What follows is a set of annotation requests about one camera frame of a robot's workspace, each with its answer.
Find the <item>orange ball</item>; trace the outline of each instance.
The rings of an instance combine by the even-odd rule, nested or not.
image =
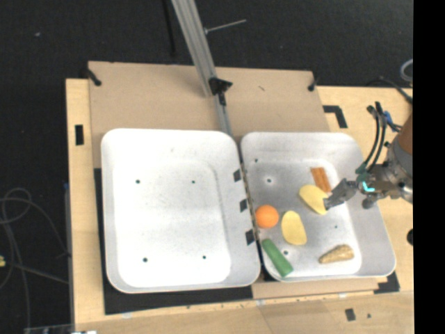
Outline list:
[[[269,229],[278,224],[280,215],[272,205],[265,204],[258,207],[255,212],[255,218],[257,219],[257,225],[260,228]]]

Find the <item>teal light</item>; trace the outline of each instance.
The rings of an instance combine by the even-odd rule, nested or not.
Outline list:
[[[374,192],[375,191],[375,188],[368,188],[368,186],[366,185],[365,181],[363,181],[362,184],[363,184],[363,189],[365,191],[367,191],[367,192]]]

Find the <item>empty white tray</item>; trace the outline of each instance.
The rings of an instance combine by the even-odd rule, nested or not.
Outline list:
[[[106,272],[116,289],[215,289],[257,279],[259,254],[246,238],[253,225],[232,138],[114,129],[101,149]]]
[[[389,275],[396,258],[378,206],[364,209],[364,196],[357,193],[348,202],[319,215],[299,197],[305,184],[315,184],[311,167],[324,167],[331,187],[346,178],[355,180],[355,169],[363,162],[355,140],[343,133],[255,132],[241,141],[243,162],[254,209],[263,204],[283,214],[299,213],[307,233],[305,245],[288,244],[280,223],[259,229],[259,239],[271,239],[293,265],[282,278],[264,253],[264,264],[272,277],[283,282],[324,278],[379,277]],[[340,244],[348,244],[355,257],[330,264],[318,258]]]

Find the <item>black bracket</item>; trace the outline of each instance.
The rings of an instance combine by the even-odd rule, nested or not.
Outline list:
[[[233,85],[233,83],[213,77],[209,79],[209,85],[211,93],[213,95],[218,95],[220,104],[226,106],[227,103],[225,101],[224,93]]]

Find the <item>yellow object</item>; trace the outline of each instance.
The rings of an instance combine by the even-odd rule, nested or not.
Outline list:
[[[255,212],[255,218],[260,228],[269,229],[278,224],[280,215],[272,205],[265,204],[258,207]]]
[[[309,205],[315,212],[324,215],[327,210],[323,203],[323,199],[327,198],[327,194],[313,184],[306,184],[300,188],[300,197]]]
[[[321,264],[346,261],[354,258],[354,250],[349,245],[338,245],[318,259]]]
[[[299,213],[292,210],[286,212],[281,220],[281,230],[284,240],[290,244],[304,245],[307,243],[306,230]]]

